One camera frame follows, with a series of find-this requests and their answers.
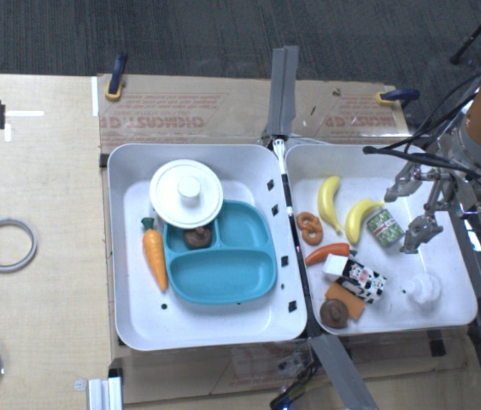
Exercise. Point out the brown pretzel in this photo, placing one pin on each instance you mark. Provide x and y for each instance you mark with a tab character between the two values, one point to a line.
310	229

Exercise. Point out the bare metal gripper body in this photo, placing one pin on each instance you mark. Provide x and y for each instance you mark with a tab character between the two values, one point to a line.
464	190

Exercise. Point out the white plastic tray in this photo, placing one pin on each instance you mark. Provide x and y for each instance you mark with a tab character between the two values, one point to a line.
428	267
206	323

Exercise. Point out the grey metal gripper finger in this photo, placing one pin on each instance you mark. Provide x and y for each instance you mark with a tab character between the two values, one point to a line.
401	183
420	231

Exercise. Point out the yellow banana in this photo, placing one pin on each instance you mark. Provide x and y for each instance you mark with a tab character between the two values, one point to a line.
328	201
356	222

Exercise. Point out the brown toy mushroom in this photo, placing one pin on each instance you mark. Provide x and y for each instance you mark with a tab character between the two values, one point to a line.
197	237

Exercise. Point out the brown chocolate doughnut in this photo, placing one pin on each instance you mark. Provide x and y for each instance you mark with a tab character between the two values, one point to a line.
334	313

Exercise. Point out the brown cardboard board red print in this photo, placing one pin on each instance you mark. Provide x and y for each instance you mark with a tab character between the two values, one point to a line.
189	109

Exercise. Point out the cow print milk carton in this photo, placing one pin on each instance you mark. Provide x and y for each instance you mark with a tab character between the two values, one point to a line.
361	281

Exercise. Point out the green and white can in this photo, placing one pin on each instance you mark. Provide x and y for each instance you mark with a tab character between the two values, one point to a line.
385	227

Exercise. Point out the blue divided plate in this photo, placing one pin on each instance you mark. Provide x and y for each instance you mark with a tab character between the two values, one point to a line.
223	271

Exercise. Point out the orange cheese slice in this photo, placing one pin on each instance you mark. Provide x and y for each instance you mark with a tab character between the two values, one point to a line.
353	308

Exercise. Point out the orange carrot with green top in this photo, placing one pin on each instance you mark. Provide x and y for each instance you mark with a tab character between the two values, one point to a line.
154	252

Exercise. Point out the white round pot lid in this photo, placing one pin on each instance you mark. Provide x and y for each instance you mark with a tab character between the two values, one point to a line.
186	194

